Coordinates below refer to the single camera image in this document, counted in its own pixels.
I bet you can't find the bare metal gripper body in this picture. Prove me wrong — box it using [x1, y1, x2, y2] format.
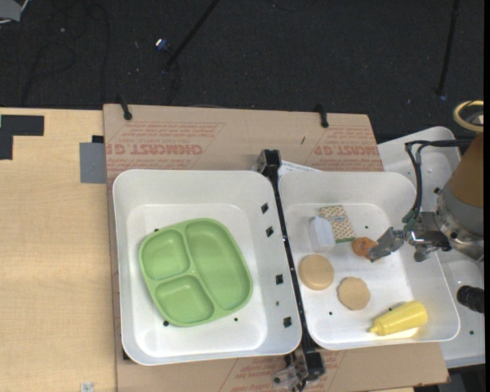
[406, 212, 485, 263]

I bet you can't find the orange doughnut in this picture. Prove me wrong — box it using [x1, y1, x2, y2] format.
[351, 236, 379, 258]

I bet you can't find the tan round biscuit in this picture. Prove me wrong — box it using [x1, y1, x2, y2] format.
[336, 276, 372, 312]

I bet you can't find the orange and green printed packet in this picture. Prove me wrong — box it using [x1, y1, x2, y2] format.
[318, 204, 357, 244]

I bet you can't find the small white plastic bottle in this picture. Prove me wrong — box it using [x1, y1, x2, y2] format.
[307, 215, 336, 250]

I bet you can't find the pale beige round bread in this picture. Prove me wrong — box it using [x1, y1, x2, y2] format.
[297, 253, 336, 292]

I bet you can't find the yellow squeeze bottle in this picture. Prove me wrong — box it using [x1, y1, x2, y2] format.
[368, 300, 429, 337]

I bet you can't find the white plastic tray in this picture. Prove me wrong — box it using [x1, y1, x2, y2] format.
[112, 168, 304, 367]
[277, 171, 461, 351]

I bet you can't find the thin black rod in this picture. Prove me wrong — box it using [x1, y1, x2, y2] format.
[265, 165, 316, 357]

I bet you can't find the green divided plate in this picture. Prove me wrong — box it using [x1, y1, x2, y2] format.
[137, 217, 255, 328]

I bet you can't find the brown cardboard board red print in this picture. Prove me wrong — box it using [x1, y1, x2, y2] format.
[101, 103, 451, 392]

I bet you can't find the black cylinder on white bracket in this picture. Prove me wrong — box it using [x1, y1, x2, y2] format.
[457, 284, 485, 314]

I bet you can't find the black block with thin wires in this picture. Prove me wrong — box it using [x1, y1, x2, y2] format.
[256, 149, 282, 176]
[301, 350, 327, 381]

